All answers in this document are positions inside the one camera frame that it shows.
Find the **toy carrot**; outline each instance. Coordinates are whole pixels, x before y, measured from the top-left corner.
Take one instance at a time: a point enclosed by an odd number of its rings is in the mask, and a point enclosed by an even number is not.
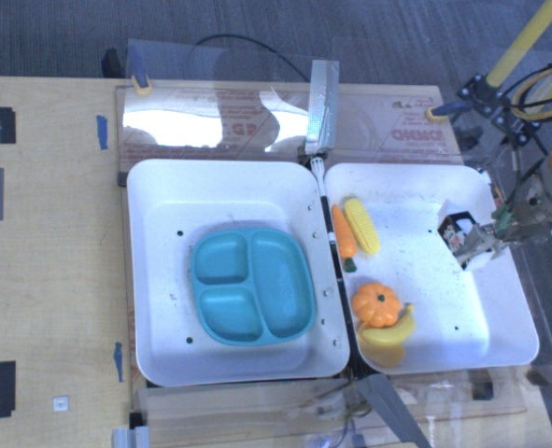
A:
[[[352,260],[357,253],[357,240],[338,204],[334,204],[332,207],[332,221],[338,252],[342,258],[344,270],[347,273],[353,273],[357,270],[357,266]]]

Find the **wooden board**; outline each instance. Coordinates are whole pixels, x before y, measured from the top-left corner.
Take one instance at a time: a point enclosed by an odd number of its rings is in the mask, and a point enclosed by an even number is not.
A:
[[[0,106],[17,121],[17,143],[0,145],[0,361],[16,361],[16,410],[0,418],[0,446],[109,446],[128,421],[115,86],[0,77]],[[97,115],[107,119],[107,150]],[[53,410],[58,396],[68,397],[66,412]]]

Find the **blue divided plate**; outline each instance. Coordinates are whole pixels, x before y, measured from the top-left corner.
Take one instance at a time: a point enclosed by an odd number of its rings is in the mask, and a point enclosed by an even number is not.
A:
[[[213,232],[193,249],[192,289],[205,331],[229,345],[265,345],[303,335],[315,318],[304,253],[283,231]]]

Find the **toy corn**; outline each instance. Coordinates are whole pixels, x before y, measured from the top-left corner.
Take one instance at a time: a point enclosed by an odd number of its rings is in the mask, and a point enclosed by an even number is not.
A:
[[[359,247],[370,256],[379,252],[379,235],[362,202],[357,198],[347,200],[344,204],[344,215]]]

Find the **orange pumpkin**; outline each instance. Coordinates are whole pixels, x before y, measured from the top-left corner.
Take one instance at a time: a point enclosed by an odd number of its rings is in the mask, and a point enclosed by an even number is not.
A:
[[[360,320],[376,328],[394,325],[403,306],[394,291],[379,282],[360,286],[351,305]]]

